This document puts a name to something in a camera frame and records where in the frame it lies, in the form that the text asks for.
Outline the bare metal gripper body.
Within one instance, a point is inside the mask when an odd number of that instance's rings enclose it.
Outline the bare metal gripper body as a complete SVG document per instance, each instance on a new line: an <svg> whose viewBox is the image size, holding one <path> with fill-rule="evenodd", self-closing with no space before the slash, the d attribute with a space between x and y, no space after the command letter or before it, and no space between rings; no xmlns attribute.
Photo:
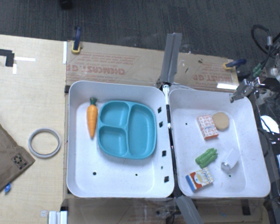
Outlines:
<svg viewBox="0 0 280 224"><path fill-rule="evenodd" d="M265 67L260 75L260 81L265 88L280 91L280 67Z"/></svg>

